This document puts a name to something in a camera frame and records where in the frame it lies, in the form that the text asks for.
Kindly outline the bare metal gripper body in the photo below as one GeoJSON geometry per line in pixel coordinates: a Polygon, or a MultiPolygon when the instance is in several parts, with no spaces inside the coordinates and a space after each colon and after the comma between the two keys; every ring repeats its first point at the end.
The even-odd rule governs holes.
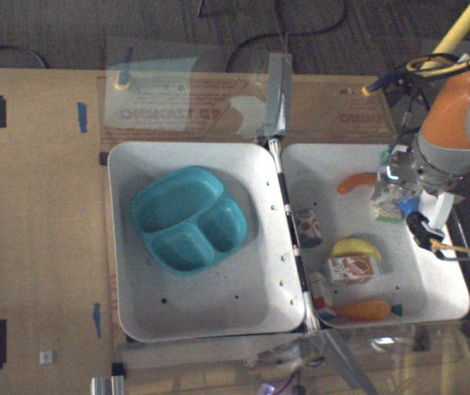
{"type": "Polygon", "coordinates": [[[375,182],[376,202],[399,202],[421,194],[413,161],[409,146],[389,146],[381,151],[375,182]]]}

